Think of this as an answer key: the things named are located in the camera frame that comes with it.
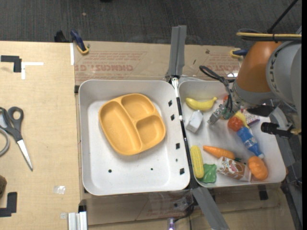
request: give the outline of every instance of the black scissors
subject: black scissors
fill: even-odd
[[[18,112],[20,114],[19,118],[14,118],[14,113]],[[24,118],[24,112],[21,108],[17,106],[11,107],[8,111],[4,109],[3,107],[0,107],[0,115],[3,115],[3,119],[5,121],[5,127],[0,124],[0,128],[4,129],[6,132],[11,134],[15,141],[17,142],[24,159],[26,160],[28,166],[30,167],[30,170],[33,171],[32,163],[30,161],[30,157],[27,151],[27,148],[24,144],[24,139],[20,133],[21,130],[21,122]]]

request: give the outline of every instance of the yellow banana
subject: yellow banana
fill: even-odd
[[[207,111],[213,107],[213,104],[216,100],[217,98],[213,97],[211,100],[199,102],[192,98],[186,98],[186,103],[190,108],[194,110]]]

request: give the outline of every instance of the corn cob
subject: corn cob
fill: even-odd
[[[201,150],[198,146],[194,145],[190,149],[193,171],[196,178],[202,178],[205,175],[203,169],[203,161],[201,156]]]

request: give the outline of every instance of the orange carrot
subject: orange carrot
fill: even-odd
[[[233,160],[236,158],[233,152],[223,149],[223,148],[203,146],[203,149],[217,158],[227,157]]]

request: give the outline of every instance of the orange divided plate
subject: orange divided plate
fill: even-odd
[[[133,155],[165,137],[165,125],[151,100],[139,93],[112,99],[99,109],[101,128],[115,151]]]

